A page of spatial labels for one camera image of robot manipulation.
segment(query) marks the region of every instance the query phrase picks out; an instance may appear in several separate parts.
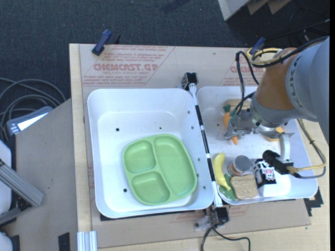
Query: carrot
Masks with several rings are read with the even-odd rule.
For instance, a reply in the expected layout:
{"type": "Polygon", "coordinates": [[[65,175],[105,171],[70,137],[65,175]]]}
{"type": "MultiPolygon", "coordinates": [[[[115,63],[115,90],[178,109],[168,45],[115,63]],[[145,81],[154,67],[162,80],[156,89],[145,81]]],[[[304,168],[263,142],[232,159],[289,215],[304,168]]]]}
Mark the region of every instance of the carrot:
{"type": "MultiPolygon", "coordinates": [[[[223,119],[224,119],[224,124],[225,124],[226,128],[228,127],[230,118],[231,118],[231,116],[229,116],[229,112],[227,111],[227,112],[225,113],[225,115],[224,115],[224,118],[223,118],[223,119]]],[[[231,138],[231,140],[233,141],[233,143],[234,143],[235,145],[237,145],[237,143],[238,143],[237,136],[233,136],[233,137],[231,138]]]]}

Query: toy bread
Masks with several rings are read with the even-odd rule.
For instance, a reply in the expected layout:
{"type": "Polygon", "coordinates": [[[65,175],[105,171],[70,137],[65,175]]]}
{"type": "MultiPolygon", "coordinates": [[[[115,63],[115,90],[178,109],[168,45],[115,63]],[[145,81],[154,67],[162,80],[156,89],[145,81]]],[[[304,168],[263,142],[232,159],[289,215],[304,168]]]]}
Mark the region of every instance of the toy bread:
{"type": "Polygon", "coordinates": [[[257,184],[253,174],[233,176],[230,185],[237,199],[253,198],[258,195],[257,184]]]}

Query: table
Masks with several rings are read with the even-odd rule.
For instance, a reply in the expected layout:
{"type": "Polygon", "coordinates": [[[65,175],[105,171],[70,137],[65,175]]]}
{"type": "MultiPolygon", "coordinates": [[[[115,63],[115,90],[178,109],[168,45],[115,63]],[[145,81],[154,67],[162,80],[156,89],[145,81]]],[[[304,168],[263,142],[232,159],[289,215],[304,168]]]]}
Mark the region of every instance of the table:
{"type": "MultiPolygon", "coordinates": [[[[78,231],[89,232],[93,229],[92,215],[91,215],[91,204],[90,204],[90,191],[88,182],[88,171],[87,171],[87,156],[86,156],[86,141],[85,141],[85,125],[83,122],[84,116],[84,101],[83,101],[83,85],[82,85],[82,64],[81,60],[85,57],[82,56],[80,51],[82,44],[70,44],[70,69],[71,69],[71,91],[72,91],[72,115],[73,115],[73,133],[74,133],[74,156],[75,156],[75,175],[76,175],[76,203],[77,203],[77,220],[78,220],[78,231]]],[[[185,48],[185,47],[166,47],[167,51],[162,55],[163,62],[159,64],[159,69],[163,70],[161,66],[164,62],[165,65],[169,65],[167,60],[172,58],[175,59],[175,68],[171,74],[179,77],[186,70],[192,70],[193,67],[189,62],[188,56],[193,57],[195,64],[199,62],[198,68],[201,70],[202,67],[209,67],[211,71],[217,73],[225,60],[229,61],[228,68],[232,66],[231,57],[226,58],[227,53],[237,52],[238,49],[228,48],[185,48]]],[[[151,84],[148,82],[144,85],[139,86],[145,88],[146,85],[153,85],[155,87],[161,87],[168,82],[165,79],[162,81],[152,80],[151,84]]],[[[217,81],[209,76],[209,80],[205,80],[202,84],[208,85],[217,81]]],[[[317,139],[319,147],[329,158],[329,148],[326,141],[321,136],[321,130],[317,123],[307,123],[307,127],[310,134],[317,139]]],[[[318,158],[312,147],[308,144],[307,140],[304,140],[307,153],[311,161],[318,164],[318,158]]],[[[312,216],[310,217],[311,225],[290,227],[285,229],[266,230],[259,232],[249,232],[242,234],[229,235],[230,237],[244,237],[247,236],[251,240],[252,250],[268,250],[269,246],[272,250],[330,250],[330,214],[329,214],[329,166],[327,168],[327,174],[318,180],[320,191],[322,194],[323,205],[321,208],[315,208],[312,210],[312,216]]],[[[193,237],[188,239],[178,239],[175,241],[164,241],[156,243],[144,243],[140,245],[128,245],[128,246],[117,246],[100,248],[101,250],[199,250],[200,249],[201,237],[193,237]]],[[[208,250],[247,250],[247,243],[244,242],[229,242],[222,240],[218,236],[209,237],[206,240],[205,249],[208,250]]]]}

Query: white tray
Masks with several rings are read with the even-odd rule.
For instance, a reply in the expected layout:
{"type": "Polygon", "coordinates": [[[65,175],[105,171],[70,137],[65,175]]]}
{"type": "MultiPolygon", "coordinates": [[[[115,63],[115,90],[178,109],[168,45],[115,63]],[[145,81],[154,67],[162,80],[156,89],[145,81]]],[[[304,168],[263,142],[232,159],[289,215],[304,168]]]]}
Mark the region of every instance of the white tray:
{"type": "MultiPolygon", "coordinates": [[[[256,87],[246,87],[245,95],[256,90],[256,87]]],[[[203,87],[197,93],[199,108],[202,113],[202,119],[207,135],[209,151],[212,159],[218,153],[225,153],[226,159],[223,165],[223,172],[227,173],[227,166],[238,155],[245,155],[250,159],[262,158],[262,154],[266,150],[271,150],[280,154],[279,141],[271,142],[261,134],[247,134],[244,138],[239,139],[238,145],[230,140],[224,139],[224,133],[227,131],[222,118],[224,116],[223,106],[229,99],[240,99],[240,87],[203,87]]],[[[305,146],[303,144],[298,126],[295,120],[291,120],[287,125],[283,126],[286,133],[294,133],[290,138],[291,143],[291,159],[294,161],[295,167],[310,166],[305,146]]],[[[302,176],[313,176],[312,170],[302,171],[302,176]]],[[[315,178],[298,179],[291,175],[280,175],[275,172],[277,184],[273,184],[271,194],[274,196],[263,196],[261,193],[255,198],[244,200],[228,199],[223,193],[219,195],[223,201],[229,204],[246,204],[262,201],[289,200],[298,198],[312,197],[318,189],[315,178]]]]}
{"type": "Polygon", "coordinates": [[[95,200],[108,218],[205,209],[214,199],[207,156],[192,96],[179,88],[98,89],[87,100],[92,139],[95,200]],[[185,145],[198,174],[195,191],[158,206],[132,194],[122,164],[125,146],[137,139],[172,134],[185,145]]]}

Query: blue clamp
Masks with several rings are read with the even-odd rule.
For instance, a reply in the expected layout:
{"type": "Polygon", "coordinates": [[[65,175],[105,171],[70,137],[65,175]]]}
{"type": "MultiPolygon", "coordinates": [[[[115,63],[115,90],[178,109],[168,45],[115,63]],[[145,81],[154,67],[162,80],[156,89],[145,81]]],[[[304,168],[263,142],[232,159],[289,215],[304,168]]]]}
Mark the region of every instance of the blue clamp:
{"type": "Polygon", "coordinates": [[[106,44],[108,42],[108,40],[111,38],[112,34],[113,33],[111,31],[105,30],[103,32],[103,34],[101,35],[101,38],[100,38],[98,44],[96,44],[96,46],[94,47],[94,49],[92,49],[92,53],[100,56],[100,54],[105,49],[104,48],[104,44],[106,44]]]}

